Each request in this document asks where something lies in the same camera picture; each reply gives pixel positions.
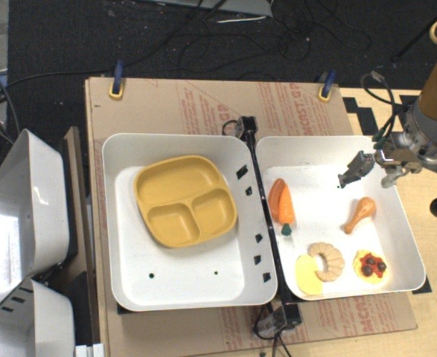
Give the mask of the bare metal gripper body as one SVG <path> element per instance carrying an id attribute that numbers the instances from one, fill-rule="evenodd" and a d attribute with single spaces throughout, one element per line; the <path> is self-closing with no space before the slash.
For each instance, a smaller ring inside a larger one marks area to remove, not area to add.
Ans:
<path id="1" fill-rule="evenodd" d="M 419 173 L 424 165 L 420 149 L 427 148 L 427 136 L 420 132 L 391 132 L 374 135 L 375 162 L 390 173 Z"/>

